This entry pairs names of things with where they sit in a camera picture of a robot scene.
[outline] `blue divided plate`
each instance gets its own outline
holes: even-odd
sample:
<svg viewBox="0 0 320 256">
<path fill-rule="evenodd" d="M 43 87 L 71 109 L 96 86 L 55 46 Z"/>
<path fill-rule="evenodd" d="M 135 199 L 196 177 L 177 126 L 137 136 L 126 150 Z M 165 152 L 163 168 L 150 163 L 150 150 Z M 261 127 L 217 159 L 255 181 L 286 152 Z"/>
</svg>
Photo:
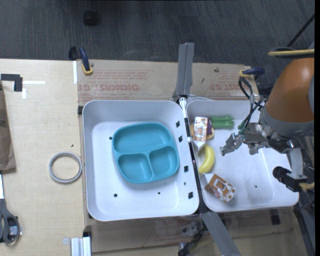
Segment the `blue divided plate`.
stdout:
<svg viewBox="0 0 320 256">
<path fill-rule="evenodd" d="M 131 183 L 165 179 L 179 168 L 175 140 L 159 122 L 143 122 L 118 129 L 112 151 L 120 174 Z"/>
</svg>

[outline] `yellow banana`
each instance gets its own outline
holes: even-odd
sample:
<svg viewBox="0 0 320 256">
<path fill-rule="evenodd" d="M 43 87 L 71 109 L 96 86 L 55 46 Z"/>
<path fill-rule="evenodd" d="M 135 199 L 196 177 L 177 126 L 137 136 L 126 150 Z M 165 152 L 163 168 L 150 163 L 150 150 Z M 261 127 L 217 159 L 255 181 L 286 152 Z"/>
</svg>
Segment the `yellow banana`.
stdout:
<svg viewBox="0 0 320 256">
<path fill-rule="evenodd" d="M 208 144 L 204 145 L 204 161 L 199 167 L 198 171 L 199 174 L 205 174 L 209 172 L 215 163 L 215 152 L 212 147 L 210 147 Z"/>
</svg>

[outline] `wooden table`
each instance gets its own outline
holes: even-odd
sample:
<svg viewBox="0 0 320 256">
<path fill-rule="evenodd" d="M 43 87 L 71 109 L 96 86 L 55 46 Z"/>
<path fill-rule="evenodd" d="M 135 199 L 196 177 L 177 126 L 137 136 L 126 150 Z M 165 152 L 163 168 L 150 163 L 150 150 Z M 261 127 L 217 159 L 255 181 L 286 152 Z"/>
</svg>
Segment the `wooden table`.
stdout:
<svg viewBox="0 0 320 256">
<path fill-rule="evenodd" d="M 14 246 L 1 243 L 0 255 L 69 256 L 68 239 L 82 238 L 84 230 L 83 181 L 54 182 L 48 164 L 59 152 L 81 155 L 73 62 L 0 59 L 0 73 L 20 74 L 23 81 L 45 81 L 25 84 L 26 99 L 21 92 L 14 92 L 13 82 L 2 81 L 17 164 L 15 171 L 2 175 L 4 195 L 8 209 L 18 216 L 22 236 Z M 54 171 L 62 178 L 70 178 L 76 174 L 77 164 L 63 157 L 56 161 Z M 290 232 L 239 237 L 234 240 L 238 249 L 252 256 L 307 255 L 297 219 L 293 214 L 289 218 Z M 213 242 L 210 248 L 208 255 L 220 255 Z M 177 254 L 178 246 L 169 245 L 94 255 Z"/>
</svg>

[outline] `gray ring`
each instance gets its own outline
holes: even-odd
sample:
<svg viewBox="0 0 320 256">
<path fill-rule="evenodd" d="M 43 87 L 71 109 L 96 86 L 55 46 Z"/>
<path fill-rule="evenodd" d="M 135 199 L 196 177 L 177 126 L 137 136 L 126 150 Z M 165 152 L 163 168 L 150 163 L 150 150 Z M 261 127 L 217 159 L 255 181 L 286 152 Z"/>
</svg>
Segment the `gray ring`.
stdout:
<svg viewBox="0 0 320 256">
<path fill-rule="evenodd" d="M 62 178 L 59 178 L 57 177 L 56 175 L 54 175 L 53 171 L 52 171 L 52 165 L 54 164 L 54 161 L 57 160 L 58 158 L 60 157 L 71 157 L 73 158 L 74 160 L 76 160 L 76 162 L 78 163 L 79 165 L 79 171 L 78 173 L 73 177 L 73 178 L 70 178 L 70 179 L 62 179 Z M 80 175 L 82 173 L 82 163 L 81 163 L 81 159 L 80 157 L 78 157 L 77 155 L 75 155 L 74 153 L 71 153 L 71 152 L 60 152 L 58 154 L 55 154 L 50 162 L 49 162 L 49 174 L 51 176 L 51 178 L 55 181 L 55 182 L 58 182 L 58 183 L 63 183 L 63 184 L 67 184 L 67 183 L 71 183 L 71 182 L 74 182 L 75 180 L 77 180 Z"/>
</svg>

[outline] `white tray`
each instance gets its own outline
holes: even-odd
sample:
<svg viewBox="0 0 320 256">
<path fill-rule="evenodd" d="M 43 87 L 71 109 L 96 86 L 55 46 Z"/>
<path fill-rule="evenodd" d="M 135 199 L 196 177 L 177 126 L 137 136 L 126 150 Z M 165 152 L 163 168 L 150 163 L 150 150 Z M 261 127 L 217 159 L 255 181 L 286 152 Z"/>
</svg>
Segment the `white tray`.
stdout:
<svg viewBox="0 0 320 256">
<path fill-rule="evenodd" d="M 190 124 L 194 122 L 196 116 L 228 115 L 235 121 L 234 129 L 216 129 L 214 137 L 207 141 L 215 152 L 215 163 L 209 173 L 200 177 L 200 180 L 206 179 L 208 182 L 215 173 L 236 187 L 234 198 L 228 203 L 222 202 L 202 187 L 206 206 L 218 213 L 289 207 L 299 200 L 299 193 L 286 188 L 272 174 L 277 166 L 291 169 L 285 154 L 280 154 L 272 148 L 263 148 L 259 149 L 257 154 L 250 155 L 246 144 L 242 144 L 240 148 L 225 156 L 220 153 L 220 147 L 226 144 L 231 133 L 238 134 L 237 127 L 248 115 L 249 109 L 249 101 L 218 100 L 196 100 L 190 102 L 186 108 Z M 258 121 L 259 113 L 258 110 L 254 112 L 251 122 Z M 195 157 L 199 168 L 205 157 L 203 150 L 200 155 L 195 154 Z"/>
<path fill-rule="evenodd" d="M 94 219 L 106 222 L 187 216 L 198 209 L 195 172 L 178 104 L 169 100 L 94 100 L 84 106 L 82 118 L 87 208 Z M 110 138 L 121 127 L 143 122 L 160 122 L 170 130 L 180 165 L 168 178 L 134 184 L 120 175 Z"/>
</svg>

